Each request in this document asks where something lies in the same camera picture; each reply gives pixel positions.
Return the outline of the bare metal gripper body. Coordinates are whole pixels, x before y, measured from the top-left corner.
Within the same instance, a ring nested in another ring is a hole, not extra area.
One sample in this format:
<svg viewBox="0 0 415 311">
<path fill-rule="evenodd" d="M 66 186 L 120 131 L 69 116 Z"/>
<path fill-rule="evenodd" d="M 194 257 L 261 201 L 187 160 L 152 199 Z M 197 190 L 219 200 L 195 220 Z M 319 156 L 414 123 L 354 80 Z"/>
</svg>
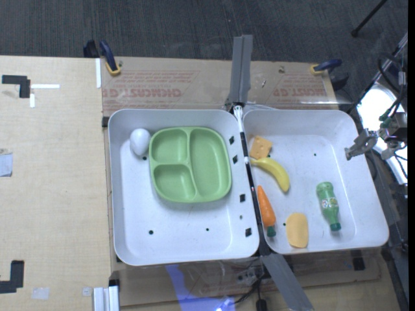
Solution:
<svg viewBox="0 0 415 311">
<path fill-rule="evenodd" d="M 387 118 L 383 128 L 384 141 L 407 141 L 407 116 L 404 112 L 397 112 L 393 117 Z"/>
</svg>

